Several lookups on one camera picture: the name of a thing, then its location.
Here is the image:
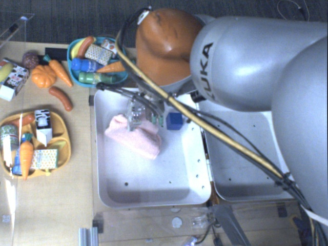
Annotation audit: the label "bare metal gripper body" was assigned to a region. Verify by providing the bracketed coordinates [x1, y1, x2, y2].
[137, 92, 166, 118]

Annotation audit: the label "pink cloth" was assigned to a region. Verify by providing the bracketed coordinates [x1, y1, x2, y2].
[104, 113, 162, 160]

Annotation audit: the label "blue cube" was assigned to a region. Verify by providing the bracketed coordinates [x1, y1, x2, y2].
[166, 112, 184, 131]

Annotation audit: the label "orange carrot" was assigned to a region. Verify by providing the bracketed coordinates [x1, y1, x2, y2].
[96, 61, 127, 74]
[43, 54, 74, 88]
[19, 133, 35, 181]

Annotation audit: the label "green bottle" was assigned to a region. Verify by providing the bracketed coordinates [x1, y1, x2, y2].
[78, 71, 117, 85]

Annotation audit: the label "white plastic tray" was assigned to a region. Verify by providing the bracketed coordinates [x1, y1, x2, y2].
[93, 87, 212, 210]
[198, 100, 298, 202]

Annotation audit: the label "white and orange packet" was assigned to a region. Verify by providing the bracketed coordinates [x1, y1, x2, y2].
[100, 38, 118, 59]

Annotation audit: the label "blue bottle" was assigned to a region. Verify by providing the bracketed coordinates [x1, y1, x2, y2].
[12, 147, 23, 176]
[71, 57, 105, 73]

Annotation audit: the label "patterned carton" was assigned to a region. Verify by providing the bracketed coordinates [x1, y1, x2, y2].
[30, 149, 59, 170]
[84, 43, 114, 66]

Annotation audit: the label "thin black and white rod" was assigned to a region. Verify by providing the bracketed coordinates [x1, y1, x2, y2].
[201, 129, 213, 189]

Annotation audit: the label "yellow divided plate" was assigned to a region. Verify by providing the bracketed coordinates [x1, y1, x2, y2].
[0, 111, 72, 180]

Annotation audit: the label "red-brown sausage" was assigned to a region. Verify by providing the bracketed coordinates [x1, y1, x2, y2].
[11, 113, 36, 128]
[48, 86, 74, 112]
[76, 36, 95, 59]

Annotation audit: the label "blue divided plate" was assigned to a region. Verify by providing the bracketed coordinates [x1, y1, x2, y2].
[67, 36, 129, 88]

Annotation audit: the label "yellow banana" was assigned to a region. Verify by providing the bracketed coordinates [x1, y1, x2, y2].
[70, 37, 89, 60]

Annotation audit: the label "cow print carton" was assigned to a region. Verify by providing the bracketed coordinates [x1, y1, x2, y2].
[34, 109, 53, 148]
[0, 58, 30, 102]

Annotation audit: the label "orange pumpkin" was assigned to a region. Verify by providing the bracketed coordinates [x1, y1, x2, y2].
[31, 65, 58, 89]

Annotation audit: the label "purple grapes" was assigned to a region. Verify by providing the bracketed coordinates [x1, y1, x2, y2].
[22, 51, 40, 70]

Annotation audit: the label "green patterned can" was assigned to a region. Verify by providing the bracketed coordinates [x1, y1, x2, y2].
[0, 124, 20, 151]

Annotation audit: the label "yellow-green corn cob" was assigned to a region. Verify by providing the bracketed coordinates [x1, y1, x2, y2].
[0, 62, 14, 83]

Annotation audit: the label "black block with wires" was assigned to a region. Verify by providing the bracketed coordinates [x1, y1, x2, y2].
[191, 91, 207, 104]

